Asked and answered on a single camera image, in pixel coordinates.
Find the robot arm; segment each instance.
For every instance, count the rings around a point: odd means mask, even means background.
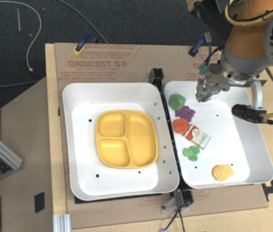
[[[230,86],[251,87],[253,110],[262,108],[262,86],[265,81],[254,80],[263,70],[273,66],[273,0],[246,0],[237,19],[226,19],[234,26],[217,64],[210,64],[204,79],[197,82],[196,99],[206,102]]]

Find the yellow divided tray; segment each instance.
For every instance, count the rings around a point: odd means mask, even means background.
[[[114,168],[145,168],[158,156],[154,123],[135,110],[102,113],[96,123],[96,144],[101,161]]]

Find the yellow toy food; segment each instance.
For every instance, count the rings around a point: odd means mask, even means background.
[[[230,165],[217,165],[213,168],[212,174],[215,180],[224,181],[232,176],[234,173]]]

